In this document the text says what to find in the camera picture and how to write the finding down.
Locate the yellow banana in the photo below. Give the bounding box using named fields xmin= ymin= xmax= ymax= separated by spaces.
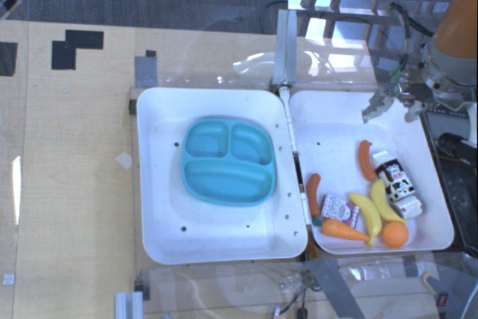
xmin=370 ymin=178 xmax=408 ymax=226
xmin=348 ymin=192 xmax=383 ymax=247

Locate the pink and white carton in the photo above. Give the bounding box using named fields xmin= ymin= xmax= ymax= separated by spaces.
xmin=320 ymin=193 xmax=361 ymax=229

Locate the orange toy carrot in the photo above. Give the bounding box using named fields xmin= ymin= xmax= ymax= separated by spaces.
xmin=312 ymin=216 xmax=371 ymax=244

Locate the blue divided plate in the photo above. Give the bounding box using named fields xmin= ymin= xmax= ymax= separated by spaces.
xmin=181 ymin=117 xmax=278 ymax=208

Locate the orange toy orange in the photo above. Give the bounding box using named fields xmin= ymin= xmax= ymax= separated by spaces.
xmin=382 ymin=220 xmax=410 ymax=250

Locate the orange toy sausage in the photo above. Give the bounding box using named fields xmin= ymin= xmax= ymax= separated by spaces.
xmin=305 ymin=173 xmax=323 ymax=218
xmin=358 ymin=140 xmax=379 ymax=182

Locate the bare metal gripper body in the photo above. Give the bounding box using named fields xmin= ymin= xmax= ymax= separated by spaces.
xmin=396 ymin=72 xmax=477 ymax=113

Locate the black cylinder on white bracket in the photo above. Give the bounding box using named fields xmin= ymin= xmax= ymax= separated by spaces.
xmin=435 ymin=99 xmax=478 ymax=166

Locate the cow print milk carton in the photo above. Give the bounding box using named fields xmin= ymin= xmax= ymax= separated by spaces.
xmin=370 ymin=149 xmax=417 ymax=204

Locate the white plastic tray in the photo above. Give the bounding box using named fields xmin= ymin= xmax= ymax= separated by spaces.
xmin=288 ymin=89 xmax=456 ymax=256
xmin=135 ymin=87 xmax=309 ymax=266

